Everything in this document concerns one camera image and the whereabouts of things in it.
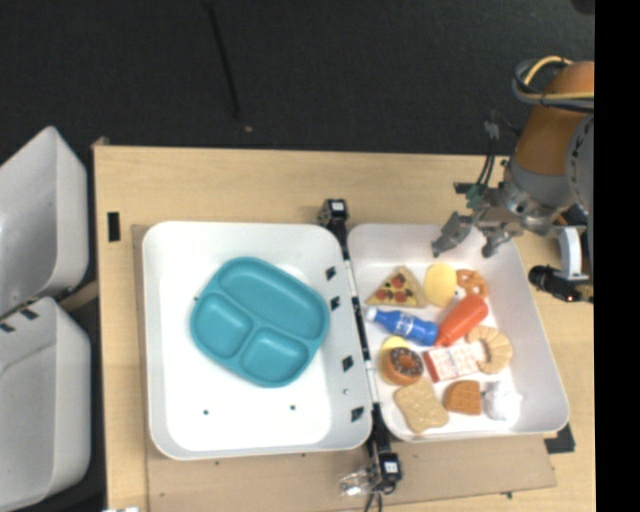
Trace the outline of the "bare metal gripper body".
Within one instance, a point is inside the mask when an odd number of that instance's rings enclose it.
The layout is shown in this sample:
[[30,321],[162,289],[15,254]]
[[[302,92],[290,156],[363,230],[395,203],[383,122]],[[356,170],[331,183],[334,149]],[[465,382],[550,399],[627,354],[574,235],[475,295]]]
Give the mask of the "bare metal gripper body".
[[474,186],[469,192],[472,223],[486,232],[531,231],[545,235],[555,218],[555,208],[547,206],[518,187]]

